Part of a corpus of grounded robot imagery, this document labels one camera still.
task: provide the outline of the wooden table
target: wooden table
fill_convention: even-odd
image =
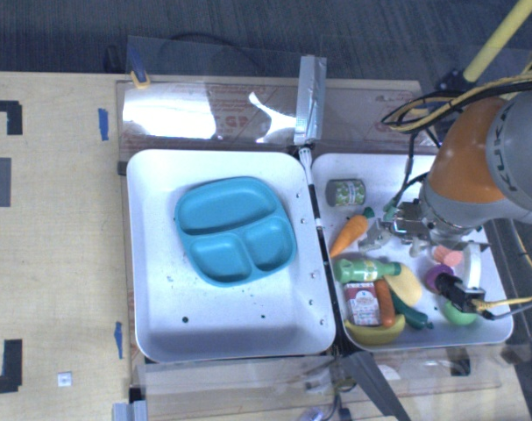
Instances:
[[[19,101],[24,122],[23,135],[9,136],[0,112],[0,158],[11,158],[11,206],[0,207],[0,374],[4,341],[23,343],[22,385],[0,394],[0,420],[109,420],[112,404],[127,401],[116,98],[124,78],[0,73],[0,100]],[[99,110],[108,112],[108,140]],[[59,386],[58,374],[67,372],[72,385]],[[529,419],[514,370],[498,365],[497,376],[498,388],[401,401],[413,419]],[[356,419],[380,417],[368,401],[350,407]],[[295,419],[301,412],[217,420]]]

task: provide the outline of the tin can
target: tin can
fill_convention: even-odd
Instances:
[[[365,185],[360,179],[331,180],[326,185],[330,206],[355,206],[365,202]]]

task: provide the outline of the blue plate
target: blue plate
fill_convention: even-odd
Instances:
[[[230,287],[269,276],[296,253],[293,228],[279,198],[259,179],[203,184],[180,198],[176,227],[195,271]]]

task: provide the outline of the green zucchini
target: green zucchini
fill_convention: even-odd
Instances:
[[[394,292],[390,293],[394,310],[396,310],[396,313],[401,313],[404,316],[408,325],[418,331],[423,328],[433,329],[433,323],[429,321],[429,317],[426,314],[408,306]]]

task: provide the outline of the blue tape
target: blue tape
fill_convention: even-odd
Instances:
[[[98,127],[102,140],[108,140],[108,112],[105,109],[98,109]]]
[[[116,339],[117,355],[119,356],[119,359],[121,360],[124,357],[124,348],[122,346],[122,342],[123,342],[122,324],[119,321],[116,321],[116,329],[114,330],[114,339]]]

